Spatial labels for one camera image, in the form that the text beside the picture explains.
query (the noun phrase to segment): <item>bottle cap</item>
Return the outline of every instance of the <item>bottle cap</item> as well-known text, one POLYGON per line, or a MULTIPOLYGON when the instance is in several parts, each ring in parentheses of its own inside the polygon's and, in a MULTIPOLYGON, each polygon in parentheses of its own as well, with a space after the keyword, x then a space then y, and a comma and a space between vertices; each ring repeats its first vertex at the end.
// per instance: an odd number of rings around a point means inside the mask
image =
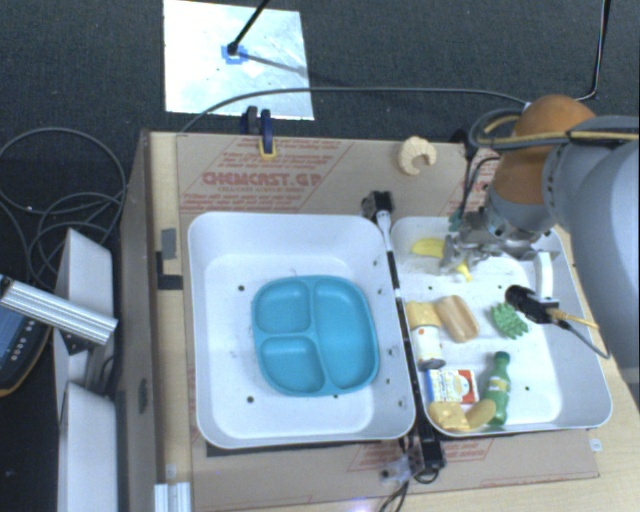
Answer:
POLYGON ((493 356, 493 358, 494 359, 502 359, 502 360, 506 361, 507 363, 509 361, 511 361, 511 356, 509 356, 509 353, 508 352, 503 352, 503 351, 496 352, 496 355, 493 356))

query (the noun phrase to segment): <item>white plastic tray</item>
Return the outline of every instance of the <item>white plastic tray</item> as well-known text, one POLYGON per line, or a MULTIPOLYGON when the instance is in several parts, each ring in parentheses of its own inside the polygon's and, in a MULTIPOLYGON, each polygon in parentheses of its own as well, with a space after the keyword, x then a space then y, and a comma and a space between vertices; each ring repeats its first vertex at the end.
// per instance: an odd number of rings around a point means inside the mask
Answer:
MULTIPOLYGON (((527 321, 529 333, 511 340, 492 324, 490 307, 504 302, 509 286, 536 289, 533 262, 518 262, 508 256, 490 258, 472 270, 473 280, 468 283, 461 274, 440 275, 437 259, 412 254, 411 247, 421 238, 444 239, 447 228, 447 220, 440 217, 405 217, 394 224, 392 241, 403 298, 433 302, 448 295, 461 296, 474 313, 480 334, 474 340, 456 343, 446 329, 441 329, 446 368, 473 370, 482 391, 493 366, 493 354, 504 350, 511 355, 511 395, 503 427, 446 433, 466 437, 591 428, 605 423, 611 414, 611 397, 593 351, 556 326, 527 321)), ((582 309, 559 237, 555 233, 543 237, 536 248, 557 255, 552 262, 553 296, 560 300, 561 309, 580 316, 582 309)), ((589 336, 586 328, 577 328, 589 336)), ((420 383, 426 397, 423 377, 420 383)))
POLYGON ((378 228, 355 216, 206 213, 188 235, 193 299, 196 415, 222 448, 394 439, 415 407, 386 251, 378 228), (267 282, 331 275, 352 281, 369 303, 379 371, 365 388, 292 397, 258 367, 251 301, 267 282))

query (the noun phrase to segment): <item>blue divided plate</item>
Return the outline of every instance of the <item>blue divided plate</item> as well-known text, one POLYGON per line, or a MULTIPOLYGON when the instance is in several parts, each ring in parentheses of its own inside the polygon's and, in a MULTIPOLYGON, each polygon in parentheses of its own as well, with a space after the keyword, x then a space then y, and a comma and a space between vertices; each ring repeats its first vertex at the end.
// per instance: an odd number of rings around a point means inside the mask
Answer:
POLYGON ((378 373, 378 340, 362 291, 333 276, 271 281, 253 299, 262 375, 288 395, 356 391, 378 373))

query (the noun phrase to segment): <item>green bottle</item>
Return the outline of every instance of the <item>green bottle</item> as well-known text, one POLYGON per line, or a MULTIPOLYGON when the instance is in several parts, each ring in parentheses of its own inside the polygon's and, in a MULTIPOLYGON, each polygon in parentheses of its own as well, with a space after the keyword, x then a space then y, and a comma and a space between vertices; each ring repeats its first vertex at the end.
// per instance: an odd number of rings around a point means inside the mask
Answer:
POLYGON ((507 421, 507 404, 509 403, 509 391, 511 379, 507 374, 507 365, 511 358, 507 352, 496 352, 493 356, 493 370, 487 389, 482 398, 490 398, 496 403, 496 414, 489 422, 490 425, 504 425, 507 421))

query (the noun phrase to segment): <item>multimeter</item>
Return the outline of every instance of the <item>multimeter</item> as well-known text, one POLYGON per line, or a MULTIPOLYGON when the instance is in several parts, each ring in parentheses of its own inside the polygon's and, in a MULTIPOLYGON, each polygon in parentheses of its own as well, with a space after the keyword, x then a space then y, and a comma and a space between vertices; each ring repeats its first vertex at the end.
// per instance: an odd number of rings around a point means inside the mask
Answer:
POLYGON ((51 327, 0 306, 0 397, 27 377, 49 339, 51 327))

